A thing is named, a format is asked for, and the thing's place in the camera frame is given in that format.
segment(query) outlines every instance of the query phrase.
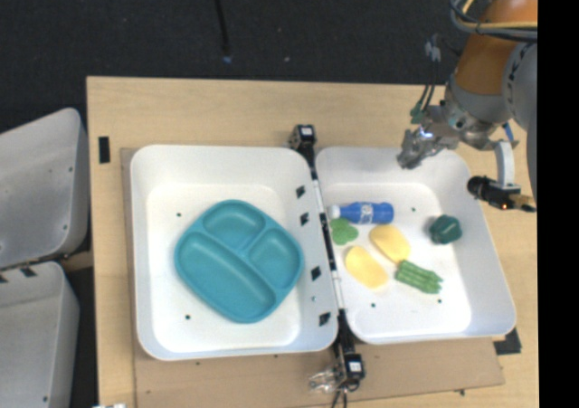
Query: toy bottle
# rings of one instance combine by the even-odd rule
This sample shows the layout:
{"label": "toy bottle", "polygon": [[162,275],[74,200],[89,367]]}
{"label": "toy bottle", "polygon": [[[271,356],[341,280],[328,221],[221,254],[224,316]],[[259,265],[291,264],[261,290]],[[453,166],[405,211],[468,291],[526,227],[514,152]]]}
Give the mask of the toy bottle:
{"label": "toy bottle", "polygon": [[387,202],[354,202],[350,205],[330,205],[327,215],[331,220],[346,218],[351,223],[386,224],[393,220],[394,208]]}

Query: wooden table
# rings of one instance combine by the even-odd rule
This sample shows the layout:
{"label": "wooden table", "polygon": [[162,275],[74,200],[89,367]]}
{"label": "wooden table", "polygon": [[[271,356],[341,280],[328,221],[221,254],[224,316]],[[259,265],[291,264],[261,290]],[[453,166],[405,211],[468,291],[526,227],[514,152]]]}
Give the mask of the wooden table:
{"label": "wooden table", "polygon": [[[407,85],[89,77],[100,403],[272,408],[331,402],[330,395],[307,389],[308,376],[331,361],[329,353],[177,364],[153,360],[140,349],[131,322],[122,149],[160,143],[283,146],[299,123],[316,127],[320,148],[399,147],[421,92]],[[435,99],[441,95],[440,87]],[[524,132],[516,126],[514,132],[524,143]],[[473,175],[496,177],[492,153],[464,145],[457,152]],[[524,144],[515,156],[517,182],[530,194]],[[497,357],[490,338],[357,347],[369,376],[349,395],[350,405],[538,406],[536,215],[487,205],[483,211],[517,307],[522,352]]]}

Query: teal plate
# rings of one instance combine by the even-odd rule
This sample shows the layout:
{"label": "teal plate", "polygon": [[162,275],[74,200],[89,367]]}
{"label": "teal plate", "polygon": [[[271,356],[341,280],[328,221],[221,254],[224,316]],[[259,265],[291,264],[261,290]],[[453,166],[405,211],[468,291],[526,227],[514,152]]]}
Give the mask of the teal plate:
{"label": "teal plate", "polygon": [[181,279],[205,303],[239,323],[269,316],[304,267],[295,239],[263,211],[228,200],[203,213],[175,248]]}

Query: white bin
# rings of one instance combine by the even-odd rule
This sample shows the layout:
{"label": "white bin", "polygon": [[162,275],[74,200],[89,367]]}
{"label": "white bin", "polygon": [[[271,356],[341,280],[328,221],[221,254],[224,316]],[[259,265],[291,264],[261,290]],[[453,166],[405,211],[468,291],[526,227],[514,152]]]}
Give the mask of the white bin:
{"label": "white bin", "polygon": [[80,307],[61,266],[88,227],[88,146],[62,109],[0,135],[0,406],[65,408]]}
{"label": "white bin", "polygon": [[[149,146],[133,156],[130,175],[137,331],[150,355],[177,360],[308,352],[333,342],[337,322],[324,316],[334,318],[337,304],[303,157],[283,148]],[[227,199],[261,209],[299,242],[305,257],[297,286],[254,324],[235,323],[209,308],[174,264],[185,229]],[[308,222],[302,224],[304,213]]]}
{"label": "white bin", "polygon": [[[444,151],[405,170],[396,161],[399,153],[396,148],[329,147],[316,161],[326,206],[389,202],[393,225],[411,244],[408,260],[443,278],[438,294],[394,280],[395,264],[369,240],[372,225],[357,225],[354,242],[334,245],[352,332],[370,344],[504,336],[515,326],[515,306],[480,202],[467,190],[469,169],[458,154]],[[459,220],[457,241],[431,240],[428,229],[442,214]],[[348,274],[344,257],[353,244],[386,270],[385,288],[372,291]]]}

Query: green toy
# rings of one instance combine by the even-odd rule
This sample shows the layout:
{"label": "green toy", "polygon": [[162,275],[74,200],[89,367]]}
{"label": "green toy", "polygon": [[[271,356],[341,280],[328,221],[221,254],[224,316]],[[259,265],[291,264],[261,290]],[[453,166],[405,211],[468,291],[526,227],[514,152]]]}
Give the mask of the green toy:
{"label": "green toy", "polygon": [[398,264],[398,270],[394,274],[394,278],[426,294],[440,292],[441,282],[443,281],[434,271],[425,270],[408,260],[403,260]]}
{"label": "green toy", "polygon": [[358,230],[346,218],[337,218],[329,223],[332,229],[332,241],[344,245],[358,237]]}
{"label": "green toy", "polygon": [[459,221],[453,216],[441,215],[429,228],[431,239],[437,244],[448,244],[462,236]]}

